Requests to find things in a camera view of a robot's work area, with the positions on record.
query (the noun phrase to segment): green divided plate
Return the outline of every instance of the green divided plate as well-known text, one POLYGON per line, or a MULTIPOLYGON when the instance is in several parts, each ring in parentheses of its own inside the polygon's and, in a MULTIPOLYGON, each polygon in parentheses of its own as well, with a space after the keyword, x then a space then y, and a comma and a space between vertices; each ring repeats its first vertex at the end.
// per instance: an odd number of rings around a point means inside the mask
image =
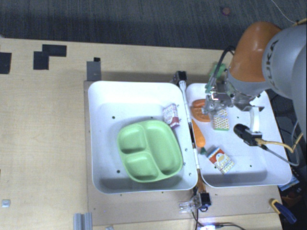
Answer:
POLYGON ((182 154, 172 129, 163 121, 149 120, 122 128, 118 150, 127 174, 140 182, 156 182, 177 174, 182 154))

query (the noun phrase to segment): black mark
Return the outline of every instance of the black mark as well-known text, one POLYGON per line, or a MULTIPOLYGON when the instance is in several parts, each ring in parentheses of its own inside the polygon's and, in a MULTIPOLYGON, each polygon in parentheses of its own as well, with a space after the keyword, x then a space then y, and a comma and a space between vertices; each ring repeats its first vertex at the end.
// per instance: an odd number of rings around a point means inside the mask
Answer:
POLYGON ((9 74, 11 70, 11 53, 0 53, 0 74, 9 74))
POLYGON ((49 70, 49 55, 46 52, 34 52, 34 70, 49 70))
POLYGON ((49 56, 66 57, 66 45, 48 45, 43 44, 43 52, 47 52, 49 56))

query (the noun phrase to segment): wooden table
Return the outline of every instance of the wooden table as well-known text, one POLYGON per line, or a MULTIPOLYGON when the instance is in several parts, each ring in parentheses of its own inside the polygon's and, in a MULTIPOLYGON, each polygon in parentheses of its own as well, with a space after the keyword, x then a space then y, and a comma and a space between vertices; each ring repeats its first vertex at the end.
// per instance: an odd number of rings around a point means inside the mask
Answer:
MULTIPOLYGON (((11 200, 9 208, 0 208, 4 230, 70 230, 74 213, 89 211, 83 90, 87 61, 101 59, 103 80, 162 82, 185 70, 192 83, 206 82, 221 54, 2 38, 0 52, 12 53, 10 73, 0 75, 0 200, 11 200), (49 57, 49 70, 33 70, 34 51, 42 51, 43 44, 66 45, 67 56, 49 57)), ((230 59, 229 54, 224 62, 230 59)), ((271 198, 281 201, 276 186, 207 189, 213 205, 200 214, 200 222, 233 222, 247 230, 282 229, 269 205, 271 198)), ((115 230, 194 229, 192 215, 177 212, 180 197, 187 198, 190 192, 160 194, 125 195, 123 208, 105 196, 109 222, 93 229, 112 223, 115 230), (147 212, 142 208, 146 202, 151 204, 147 212), (156 210, 161 205, 163 210, 156 210)))

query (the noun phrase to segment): wire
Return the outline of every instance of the wire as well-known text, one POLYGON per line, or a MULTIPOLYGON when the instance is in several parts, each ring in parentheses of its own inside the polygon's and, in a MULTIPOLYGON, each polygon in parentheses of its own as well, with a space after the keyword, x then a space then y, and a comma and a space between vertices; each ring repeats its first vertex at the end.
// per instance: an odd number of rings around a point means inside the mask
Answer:
POLYGON ((223 62, 223 59, 225 57, 225 55, 228 53, 228 52, 231 52, 233 53, 232 51, 235 51, 235 47, 233 46, 228 46, 222 53, 221 57, 220 57, 220 60, 219 62, 217 63, 216 65, 216 68, 214 70, 214 73, 211 75, 211 77, 209 78, 209 81, 208 83, 206 84, 206 93, 209 93, 212 89, 212 87, 215 85, 215 82, 216 82, 216 77, 217 77, 217 74, 219 72, 219 69, 221 67, 221 64, 223 62))
POLYGON ((293 136, 294 136, 294 133, 295 133, 295 130, 296 130, 296 127, 298 125, 298 120, 295 122, 295 125, 293 127, 293 130, 291 132, 291 141, 292 141, 292 144, 294 144, 294 140, 293 140, 293 136))
POLYGON ((294 150, 292 149, 292 147, 290 147, 289 145, 287 144, 284 144, 284 143, 281 143, 281 142, 278 142, 278 141, 267 141, 267 140, 263 140, 261 138, 255 138, 255 141, 257 142, 258 145, 267 145, 267 144, 273 144, 273 145, 280 145, 280 146, 283 146, 285 148, 287 148, 291 153, 294 152, 294 150))
POLYGON ((285 14, 282 12, 282 10, 278 7, 278 5, 273 0, 271 0, 271 2, 274 3, 274 5, 278 8, 279 12, 284 16, 284 18, 286 18, 289 22, 295 24, 294 21, 291 21, 287 16, 285 16, 285 14))
POLYGON ((224 224, 220 224, 220 226, 221 226, 221 228, 222 228, 222 227, 237 227, 237 228, 239 228, 239 229, 241 229, 241 230, 245 230, 243 227, 240 227, 240 226, 238 226, 237 224, 233 224, 233 223, 230 223, 230 224, 224 223, 224 224))
POLYGON ((299 141, 301 140, 301 138, 303 137, 303 133, 300 133, 300 135, 297 137, 295 143, 293 144, 292 147, 290 147, 287 144, 278 142, 278 141, 267 141, 267 140, 263 140, 261 138, 255 138, 255 141, 257 142, 258 145, 267 145, 267 144, 273 144, 273 145, 279 145, 279 146, 283 146, 285 148, 287 148, 291 153, 294 153, 294 150, 296 149, 297 144, 299 143, 299 141))
POLYGON ((299 134, 298 138, 296 139, 294 145, 292 146, 292 149, 295 150, 297 144, 299 143, 299 141, 301 140, 301 138, 303 137, 303 132, 299 134))
POLYGON ((199 221, 198 221, 198 209, 196 210, 196 217, 194 215, 194 212, 192 211, 192 215, 196 221, 196 226, 195 226, 195 230, 197 230, 197 226, 200 225, 201 227, 203 227, 204 225, 202 225, 199 221))
POLYGON ((260 147, 261 147, 262 149, 264 149, 265 151, 270 152, 271 154, 275 155, 275 156, 278 157, 279 159, 283 160, 284 162, 286 162, 286 163, 288 163, 288 164, 290 164, 290 165, 292 165, 292 166, 295 166, 295 167, 296 167, 296 166, 299 165, 299 156, 298 156, 297 150, 295 150, 295 159, 296 159, 296 163, 292 163, 292 162, 288 161, 287 159, 284 159, 282 156, 280 156, 280 155, 277 154, 276 152, 274 152, 274 151, 268 149, 267 146, 261 145, 260 147))
POLYGON ((304 18, 304 19, 302 19, 302 20, 296 22, 296 23, 295 23, 294 25, 292 25, 292 26, 301 25, 301 24, 304 24, 304 23, 306 23, 306 22, 307 22, 307 18, 304 18))

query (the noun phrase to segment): small box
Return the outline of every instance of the small box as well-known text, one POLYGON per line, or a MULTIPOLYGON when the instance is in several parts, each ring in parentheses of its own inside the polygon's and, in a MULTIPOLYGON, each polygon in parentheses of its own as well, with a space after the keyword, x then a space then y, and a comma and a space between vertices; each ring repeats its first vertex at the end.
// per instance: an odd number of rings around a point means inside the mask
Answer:
POLYGON ((213 115, 213 128, 215 130, 229 130, 229 119, 226 109, 220 110, 213 115))
POLYGON ((208 158, 211 163, 213 163, 223 174, 227 173, 235 164, 220 148, 216 148, 211 154, 208 155, 208 158))
POLYGON ((179 117, 176 104, 170 104, 168 107, 163 109, 163 120, 172 129, 179 126, 179 117))

